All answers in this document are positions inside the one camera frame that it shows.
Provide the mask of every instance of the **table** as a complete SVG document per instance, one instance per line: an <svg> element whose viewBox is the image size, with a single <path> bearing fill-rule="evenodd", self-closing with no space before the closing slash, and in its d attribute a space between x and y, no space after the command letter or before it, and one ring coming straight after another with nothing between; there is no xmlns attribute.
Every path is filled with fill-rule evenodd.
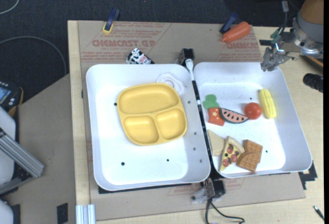
<svg viewBox="0 0 329 224"><path fill-rule="evenodd" d="M268 39L275 31L270 27L254 27L256 37ZM69 63L72 101L72 126L74 140L74 160L77 205L90 204L89 180L86 156L85 124L83 101L81 98L82 81L80 68L78 21L68 21ZM260 46L263 54L265 47ZM323 94L305 86L302 82L306 73L323 73L310 65L305 59L289 61L280 66L284 73L296 112L304 130L318 178L308 182L306 198L238 207L221 208L226 215L241 216L247 223L322 223L313 206L324 213L324 162L323 162ZM204 210L160 214L114 220L97 223L203 223ZM214 210L209 219L226 222Z"/></svg>

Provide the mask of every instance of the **toy waffle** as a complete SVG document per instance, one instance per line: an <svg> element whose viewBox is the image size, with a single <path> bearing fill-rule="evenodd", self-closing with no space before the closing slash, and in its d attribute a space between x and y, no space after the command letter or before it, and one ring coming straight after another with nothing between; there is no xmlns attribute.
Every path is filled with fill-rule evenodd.
<svg viewBox="0 0 329 224"><path fill-rule="evenodd" d="M126 136L138 145L173 141L187 130L181 99L165 83L129 87L120 93L117 107Z"/></svg>

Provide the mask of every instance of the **watermelon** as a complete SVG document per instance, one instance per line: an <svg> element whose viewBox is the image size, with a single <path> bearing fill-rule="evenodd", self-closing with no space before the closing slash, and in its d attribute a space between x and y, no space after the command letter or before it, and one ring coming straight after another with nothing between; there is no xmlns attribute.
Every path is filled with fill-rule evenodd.
<svg viewBox="0 0 329 224"><path fill-rule="evenodd" d="M249 117L245 115L224 108L221 108L221 115L223 119L229 123L244 123L249 120Z"/></svg>

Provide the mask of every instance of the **black floor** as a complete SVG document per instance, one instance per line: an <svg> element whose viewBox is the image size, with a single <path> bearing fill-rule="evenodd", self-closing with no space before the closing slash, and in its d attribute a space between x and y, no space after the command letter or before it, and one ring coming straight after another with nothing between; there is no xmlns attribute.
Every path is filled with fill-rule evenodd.
<svg viewBox="0 0 329 224"><path fill-rule="evenodd" d="M293 0L300 7L304 0ZM0 0L0 13L16 0ZM20 85L28 100L68 69L68 20L105 21L111 7L121 21L224 23L232 12L237 22L279 26L284 20L280 0L19 0L0 14L0 79ZM289 12L290 21L295 11Z"/></svg>

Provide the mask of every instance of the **toy tomato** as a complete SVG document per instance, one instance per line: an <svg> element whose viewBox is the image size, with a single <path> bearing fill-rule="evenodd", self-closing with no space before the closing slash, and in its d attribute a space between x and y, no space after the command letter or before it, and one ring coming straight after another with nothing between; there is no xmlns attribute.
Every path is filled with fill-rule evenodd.
<svg viewBox="0 0 329 224"><path fill-rule="evenodd" d="M244 109L245 115L254 120L261 116L263 109L258 103L248 103Z"/></svg>

